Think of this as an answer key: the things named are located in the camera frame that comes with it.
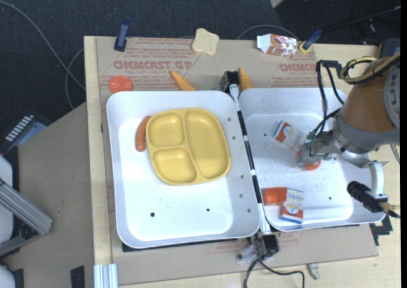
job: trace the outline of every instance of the white tray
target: white tray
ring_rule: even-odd
[[[332,89],[325,89],[328,114],[341,107]],[[318,88],[248,89],[240,95],[242,114],[254,158],[261,190],[277,186],[304,192],[302,224],[279,219],[278,206],[265,206],[268,222],[277,230],[292,231],[350,224],[373,223],[384,217],[372,213],[347,193],[347,184],[358,181],[371,187],[368,168],[346,161],[322,161],[316,170],[297,165],[296,152],[276,141],[272,135],[279,121],[308,134],[322,119]],[[332,120],[325,130],[332,127]]]
[[[228,141],[231,167],[213,182],[173,186],[153,170],[148,150],[135,150],[141,120],[169,109],[214,113]],[[119,92],[107,102],[116,223],[123,243],[144,249],[249,237],[259,213],[242,132],[231,97],[223,92]]]

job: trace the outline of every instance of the carrot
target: carrot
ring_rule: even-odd
[[[252,81],[250,80],[246,71],[242,67],[239,69],[239,76],[240,76],[240,91],[241,92],[243,92],[243,90],[245,90],[245,89],[253,88]]]
[[[144,151],[146,148],[146,142],[144,138],[146,137],[147,122],[150,118],[151,116],[146,116],[145,118],[143,118],[135,133],[135,149],[139,152]]]
[[[176,84],[180,90],[196,90],[196,88],[191,85],[183,76],[179,75],[175,71],[171,71],[173,79],[176,81]]]

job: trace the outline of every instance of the wooden table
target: wooden table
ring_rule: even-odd
[[[90,172],[92,187],[92,219],[93,247],[95,264],[107,265],[113,261],[111,236],[109,230],[108,204],[105,159],[100,124],[99,74],[97,68],[96,37],[84,38],[86,68],[86,103],[88,110],[88,135],[90,145]],[[376,46],[362,45],[314,45],[317,60],[337,60],[342,65],[349,60],[364,55],[376,56]],[[326,73],[323,73],[325,84],[329,84]],[[337,88],[348,93],[350,86],[337,81]],[[385,192],[389,202],[399,204],[400,199],[400,168],[390,147],[382,147],[371,155],[373,159],[389,160],[385,170]],[[349,261],[335,261],[319,265],[320,279],[314,280],[306,266],[280,268],[285,270],[302,270],[305,273],[307,287],[400,287],[401,286],[401,222],[392,219],[393,231],[388,236],[380,236],[378,256]],[[206,277],[167,280],[147,284],[131,285],[131,287],[241,287],[244,273],[229,273]],[[253,287],[300,287],[301,277],[276,276],[266,270],[253,271],[249,285]]]

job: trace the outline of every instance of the yellow bowl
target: yellow bowl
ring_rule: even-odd
[[[222,125],[206,109],[172,109],[152,116],[146,142],[157,176],[168,184],[210,182],[230,169]]]

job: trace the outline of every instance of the black floor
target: black floor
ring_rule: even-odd
[[[117,36],[123,17],[131,19],[129,36],[178,38],[194,36],[203,27],[221,39],[237,39],[251,27],[268,24],[306,40],[318,27],[329,30],[401,4],[401,0],[286,0],[273,9],[270,0],[0,1],[0,134],[30,111],[53,122],[85,101],[85,92],[71,79],[66,94],[61,63],[34,26],[8,4],[35,23],[66,66],[78,53],[71,70],[82,85],[83,36]],[[378,45],[400,37],[400,19],[397,10],[326,31],[319,42]],[[254,39],[265,31],[250,31],[242,39]]]

